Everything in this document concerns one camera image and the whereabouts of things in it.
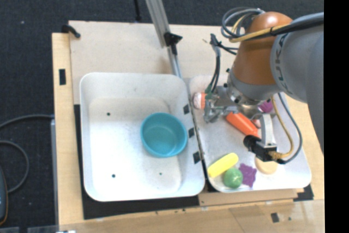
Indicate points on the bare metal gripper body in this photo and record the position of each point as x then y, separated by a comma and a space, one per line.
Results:
240, 107

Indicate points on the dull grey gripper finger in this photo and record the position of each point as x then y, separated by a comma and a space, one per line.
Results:
214, 116
206, 110

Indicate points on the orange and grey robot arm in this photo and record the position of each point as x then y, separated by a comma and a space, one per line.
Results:
289, 62

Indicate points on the pink and white toy food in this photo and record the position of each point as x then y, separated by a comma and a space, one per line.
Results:
198, 101

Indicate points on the orange carrot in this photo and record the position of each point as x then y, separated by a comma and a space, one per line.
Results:
241, 122

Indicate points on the purple toy food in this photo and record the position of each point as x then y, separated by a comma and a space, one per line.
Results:
266, 107

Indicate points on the white plastic tray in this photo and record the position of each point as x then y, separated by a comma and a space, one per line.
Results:
117, 144
226, 144

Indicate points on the yellow banana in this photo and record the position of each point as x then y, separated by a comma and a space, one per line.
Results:
222, 165

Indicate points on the blue bowl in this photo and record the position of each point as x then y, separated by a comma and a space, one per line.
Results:
163, 135

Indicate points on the green ball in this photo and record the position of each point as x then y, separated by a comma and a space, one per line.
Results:
233, 178

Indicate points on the beige round biscuit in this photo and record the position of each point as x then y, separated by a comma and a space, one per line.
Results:
265, 167

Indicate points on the purple grapes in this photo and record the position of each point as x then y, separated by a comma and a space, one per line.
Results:
248, 175

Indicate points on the brown cardboard board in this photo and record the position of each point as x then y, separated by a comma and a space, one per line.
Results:
122, 49

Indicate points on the black cylinder on white bracket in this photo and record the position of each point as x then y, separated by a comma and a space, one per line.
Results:
261, 148

